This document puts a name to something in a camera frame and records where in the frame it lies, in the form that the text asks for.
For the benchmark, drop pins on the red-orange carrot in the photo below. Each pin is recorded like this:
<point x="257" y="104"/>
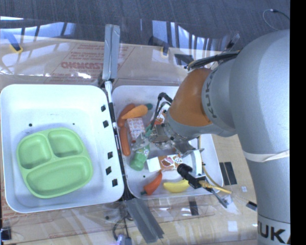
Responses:
<point x="153" y="184"/>

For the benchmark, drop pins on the orange and white packet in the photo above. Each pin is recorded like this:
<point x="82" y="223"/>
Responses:
<point x="160" y="117"/>

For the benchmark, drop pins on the orange and white patterned carton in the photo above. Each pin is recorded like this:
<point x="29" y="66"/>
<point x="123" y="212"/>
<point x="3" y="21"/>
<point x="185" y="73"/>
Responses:
<point x="135" y="127"/>

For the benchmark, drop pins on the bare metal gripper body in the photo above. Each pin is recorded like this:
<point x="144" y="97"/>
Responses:
<point x="161" y="134"/>

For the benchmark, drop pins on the black cylinder on white bracket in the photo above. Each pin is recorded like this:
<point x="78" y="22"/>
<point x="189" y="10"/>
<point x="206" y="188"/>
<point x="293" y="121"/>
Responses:
<point x="191" y="177"/>

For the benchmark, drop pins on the white carton with food print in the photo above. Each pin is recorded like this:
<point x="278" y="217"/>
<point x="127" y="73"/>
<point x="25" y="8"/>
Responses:
<point x="163" y="162"/>

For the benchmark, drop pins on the orange carrot green top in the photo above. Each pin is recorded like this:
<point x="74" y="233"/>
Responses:
<point x="136" y="111"/>

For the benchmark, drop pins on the green divided plate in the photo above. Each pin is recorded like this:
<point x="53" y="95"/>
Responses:
<point x="54" y="162"/>

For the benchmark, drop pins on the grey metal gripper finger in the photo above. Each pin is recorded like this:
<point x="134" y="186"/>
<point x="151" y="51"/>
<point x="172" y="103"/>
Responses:
<point x="147" y="141"/>
<point x="138" y="144"/>

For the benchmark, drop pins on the brown cardboard board red print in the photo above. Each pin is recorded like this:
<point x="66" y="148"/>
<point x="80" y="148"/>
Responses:
<point x="74" y="62"/>

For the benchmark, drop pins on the yellow banana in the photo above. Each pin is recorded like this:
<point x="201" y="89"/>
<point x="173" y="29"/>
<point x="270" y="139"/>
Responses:
<point x="176" y="186"/>

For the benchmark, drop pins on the white plastic tray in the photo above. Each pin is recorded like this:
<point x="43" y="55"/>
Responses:
<point x="140" y="96"/>
<point x="63" y="101"/>

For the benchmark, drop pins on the green bottle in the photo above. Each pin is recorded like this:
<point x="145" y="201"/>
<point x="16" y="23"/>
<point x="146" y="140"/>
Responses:
<point x="139" y="159"/>

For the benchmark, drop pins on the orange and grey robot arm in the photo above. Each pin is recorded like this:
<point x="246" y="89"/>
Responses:
<point x="255" y="91"/>

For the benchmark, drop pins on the orange sausage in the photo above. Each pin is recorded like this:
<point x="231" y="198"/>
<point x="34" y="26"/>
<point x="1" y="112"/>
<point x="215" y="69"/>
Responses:
<point x="125" y="143"/>
<point x="124" y="112"/>

